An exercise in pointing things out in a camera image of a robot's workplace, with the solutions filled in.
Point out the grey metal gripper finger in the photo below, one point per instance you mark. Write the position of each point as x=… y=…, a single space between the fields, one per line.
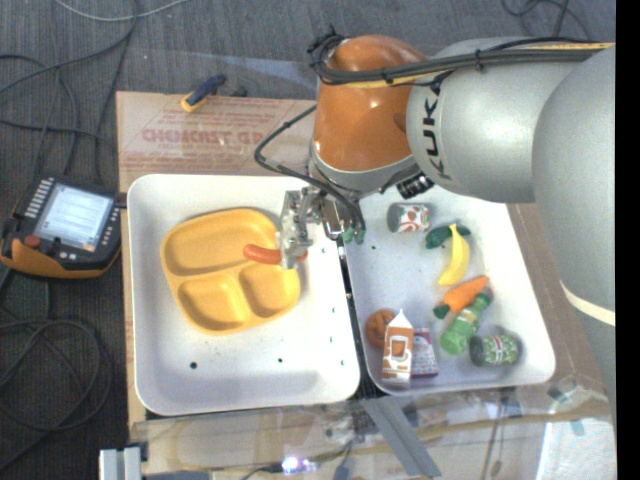
x=305 y=235
x=287 y=255

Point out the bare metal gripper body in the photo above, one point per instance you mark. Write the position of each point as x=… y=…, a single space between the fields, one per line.
x=305 y=208

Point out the orange sausage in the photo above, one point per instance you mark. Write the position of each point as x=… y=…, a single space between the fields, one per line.
x=260 y=253

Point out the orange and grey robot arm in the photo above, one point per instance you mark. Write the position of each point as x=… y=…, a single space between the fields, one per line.
x=480 y=128

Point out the yellow divided plate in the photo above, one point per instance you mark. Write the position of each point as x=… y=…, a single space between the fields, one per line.
x=215 y=268

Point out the white plastic tray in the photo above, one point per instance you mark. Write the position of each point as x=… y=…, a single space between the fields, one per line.
x=400 y=278
x=240 y=368

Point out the orange and white can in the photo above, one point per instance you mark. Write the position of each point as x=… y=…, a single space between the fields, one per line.
x=410 y=217

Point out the brown biscuit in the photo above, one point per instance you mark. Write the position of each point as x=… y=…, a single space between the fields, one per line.
x=376 y=328

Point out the brown cardboard board red print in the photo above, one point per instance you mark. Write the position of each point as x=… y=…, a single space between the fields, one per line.
x=200 y=138

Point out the dark green broccoli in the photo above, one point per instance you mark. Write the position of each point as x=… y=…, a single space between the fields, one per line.
x=436 y=237

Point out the orange and white carton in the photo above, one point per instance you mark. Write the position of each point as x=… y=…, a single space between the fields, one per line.
x=397 y=350

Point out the yellow banana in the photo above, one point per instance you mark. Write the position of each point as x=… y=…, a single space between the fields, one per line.
x=459 y=260

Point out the orange carrot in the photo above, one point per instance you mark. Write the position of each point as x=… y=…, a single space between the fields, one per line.
x=465 y=293

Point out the green plastic bottle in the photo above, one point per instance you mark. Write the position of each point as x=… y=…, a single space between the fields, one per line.
x=462 y=329

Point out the green can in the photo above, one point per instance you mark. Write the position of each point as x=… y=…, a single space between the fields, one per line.
x=496 y=350

